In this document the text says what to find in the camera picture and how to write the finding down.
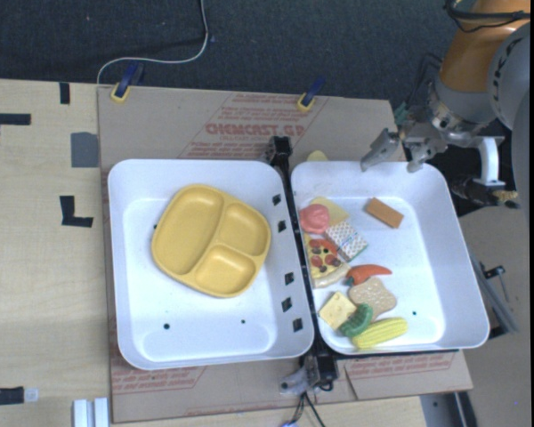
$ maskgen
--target pink toy food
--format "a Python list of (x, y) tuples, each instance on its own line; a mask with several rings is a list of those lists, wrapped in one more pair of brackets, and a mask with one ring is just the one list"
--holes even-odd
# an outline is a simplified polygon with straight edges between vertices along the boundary
[(313, 234), (322, 234), (330, 222), (330, 214), (325, 205), (311, 204), (299, 211), (301, 228)]

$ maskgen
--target yellow corn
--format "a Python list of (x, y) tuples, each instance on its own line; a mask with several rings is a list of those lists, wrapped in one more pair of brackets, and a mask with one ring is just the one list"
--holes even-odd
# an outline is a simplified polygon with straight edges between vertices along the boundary
[(379, 343), (404, 335), (408, 332), (408, 321), (404, 318), (386, 318), (371, 323), (368, 328), (352, 338), (354, 345), (364, 350)]

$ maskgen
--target cardboard box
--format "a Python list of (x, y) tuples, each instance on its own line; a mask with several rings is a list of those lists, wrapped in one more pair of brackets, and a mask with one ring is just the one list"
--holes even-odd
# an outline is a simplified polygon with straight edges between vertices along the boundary
[[(298, 95), (134, 87), (118, 104), (98, 88), (103, 224), (111, 328), (110, 375), (114, 423), (294, 407), (280, 381), (299, 366), (278, 359), (143, 371), (120, 356), (112, 290), (107, 176), (129, 158), (257, 159), (272, 136), (288, 136), (291, 169), (314, 150), (330, 160), (358, 160), (384, 129), (394, 128), (387, 101), (317, 97), (310, 112)], [(403, 160), (401, 149), (392, 160)], [(462, 351), (338, 360), (332, 391), (315, 403), (403, 397), (472, 388)]]

